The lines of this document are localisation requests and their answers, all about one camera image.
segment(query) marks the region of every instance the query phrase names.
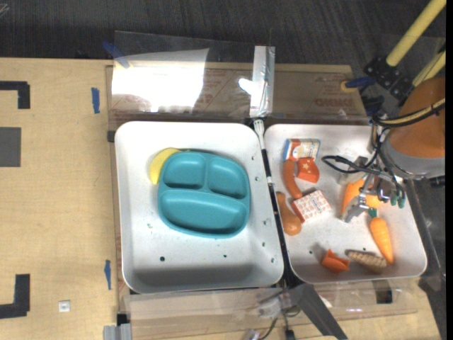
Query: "teal plate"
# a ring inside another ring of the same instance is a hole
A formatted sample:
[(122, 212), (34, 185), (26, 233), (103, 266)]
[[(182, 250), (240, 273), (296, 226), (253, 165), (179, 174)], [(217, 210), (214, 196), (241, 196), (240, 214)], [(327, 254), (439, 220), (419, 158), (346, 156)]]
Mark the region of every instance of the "teal plate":
[(162, 168), (157, 193), (161, 219), (179, 232), (230, 238), (247, 224), (250, 186), (233, 160), (205, 152), (179, 152)]

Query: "brown sausage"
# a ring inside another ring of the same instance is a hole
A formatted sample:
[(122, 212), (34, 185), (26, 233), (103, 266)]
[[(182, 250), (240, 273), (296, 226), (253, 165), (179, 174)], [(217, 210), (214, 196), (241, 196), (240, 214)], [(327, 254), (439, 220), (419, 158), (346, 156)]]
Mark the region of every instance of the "brown sausage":
[(299, 199), (302, 197), (302, 192), (297, 187), (296, 180), (294, 179), (294, 165), (294, 161), (289, 159), (283, 164), (283, 182), (292, 198)]
[(296, 235), (302, 230), (300, 219), (286, 205), (286, 195), (277, 193), (277, 203), (282, 216), (283, 230), (288, 235)]

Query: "banana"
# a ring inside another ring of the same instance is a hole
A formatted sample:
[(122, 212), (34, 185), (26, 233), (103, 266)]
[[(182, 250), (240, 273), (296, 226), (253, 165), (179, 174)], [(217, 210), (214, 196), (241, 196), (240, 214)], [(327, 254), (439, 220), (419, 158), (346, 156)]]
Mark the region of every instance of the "banana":
[(159, 182), (162, 168), (164, 167), (167, 159), (177, 152), (180, 152), (180, 150), (174, 148), (163, 149), (156, 155), (156, 157), (154, 157), (151, 165), (149, 165), (149, 178), (154, 185)]

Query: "wooden table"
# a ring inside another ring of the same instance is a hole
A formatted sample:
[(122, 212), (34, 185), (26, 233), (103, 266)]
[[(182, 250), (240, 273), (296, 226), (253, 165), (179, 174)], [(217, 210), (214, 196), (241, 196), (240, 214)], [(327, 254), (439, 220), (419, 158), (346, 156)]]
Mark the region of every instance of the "wooden table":
[[(0, 304), (30, 274), (26, 317), (0, 319), (1, 339), (102, 339), (116, 323), (115, 230), (105, 70), (109, 60), (0, 59), (0, 81), (27, 81), (31, 108), (0, 91), (0, 127), (21, 128), (21, 166), (0, 167)], [(94, 113), (91, 88), (100, 91)], [(104, 273), (109, 260), (112, 288)], [(351, 339), (438, 339), (426, 295), (418, 312), (340, 322)], [(69, 312), (59, 302), (70, 300)], [(318, 336), (313, 325), (295, 327)], [(233, 334), (197, 339), (242, 339)], [(276, 329), (269, 339), (283, 339)]]

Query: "dark floor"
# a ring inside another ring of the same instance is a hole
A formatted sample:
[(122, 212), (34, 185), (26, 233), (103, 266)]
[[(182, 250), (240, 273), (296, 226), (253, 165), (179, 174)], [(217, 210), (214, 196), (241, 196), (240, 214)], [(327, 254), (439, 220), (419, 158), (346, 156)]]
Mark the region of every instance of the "dark floor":
[[(279, 63), (349, 64), (358, 77), (372, 58), (391, 50), (428, 2), (0, 0), (10, 8), (0, 17), (0, 57), (105, 58), (108, 53), (101, 43), (112, 42), (115, 31), (123, 30), (254, 44), (270, 42), (276, 47)], [(439, 50), (445, 42), (446, 22), (444, 10), (401, 62), (406, 75), (414, 77)], [(419, 183), (415, 189), (423, 212), (435, 223), (431, 229), (444, 228), (443, 237), (435, 233), (435, 243), (445, 258), (445, 188), (434, 191)], [(444, 293), (437, 295), (445, 298)], [(439, 318), (446, 337), (445, 318), (442, 314)]]

